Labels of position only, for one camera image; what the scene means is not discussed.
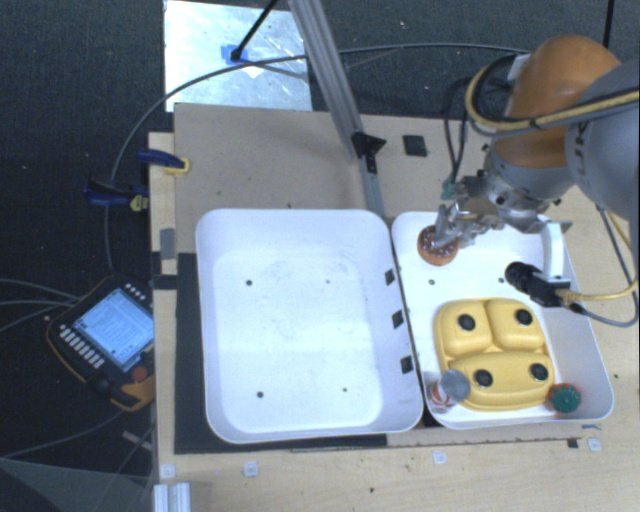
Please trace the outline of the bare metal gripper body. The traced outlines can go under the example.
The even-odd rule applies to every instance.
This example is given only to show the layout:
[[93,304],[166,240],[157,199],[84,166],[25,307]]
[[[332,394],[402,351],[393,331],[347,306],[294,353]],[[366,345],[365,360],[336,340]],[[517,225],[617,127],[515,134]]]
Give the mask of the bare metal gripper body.
[[510,226],[519,232],[540,232],[546,202],[510,187],[499,175],[481,172],[463,177],[454,188],[451,222],[477,232]]

